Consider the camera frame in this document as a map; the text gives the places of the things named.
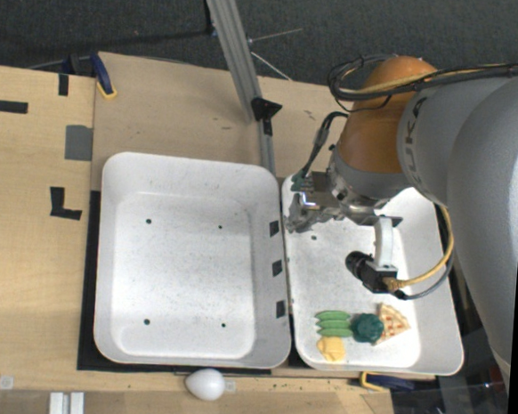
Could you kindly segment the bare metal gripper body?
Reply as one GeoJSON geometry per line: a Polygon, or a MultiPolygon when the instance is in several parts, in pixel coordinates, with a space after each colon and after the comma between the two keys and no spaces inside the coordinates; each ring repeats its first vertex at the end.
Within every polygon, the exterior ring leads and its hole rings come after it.
{"type": "Polygon", "coordinates": [[[360,225],[374,225],[378,218],[376,211],[390,201],[363,196],[353,191],[340,175],[318,171],[297,174],[295,200],[305,210],[336,208],[340,212],[337,221],[347,218],[360,225]]]}

